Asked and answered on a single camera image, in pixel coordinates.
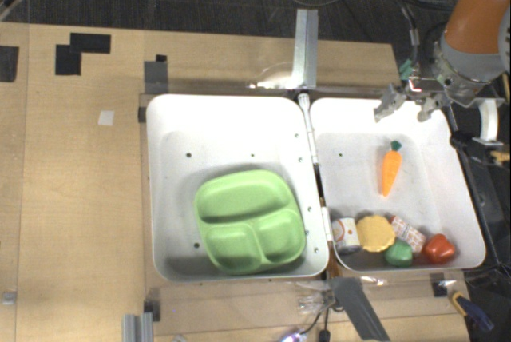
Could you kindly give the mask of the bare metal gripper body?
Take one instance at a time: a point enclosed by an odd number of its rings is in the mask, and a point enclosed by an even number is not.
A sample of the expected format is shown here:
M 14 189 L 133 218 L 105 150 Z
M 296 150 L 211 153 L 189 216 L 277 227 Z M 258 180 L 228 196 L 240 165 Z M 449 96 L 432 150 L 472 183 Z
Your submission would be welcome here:
M 437 108 L 453 103 L 464 108 L 477 108 L 486 101 L 499 107 L 504 98 L 489 86 L 490 82 L 474 81 L 447 67 L 414 69 L 406 82 L 410 98 L 424 103 L 431 101 L 431 105 Z

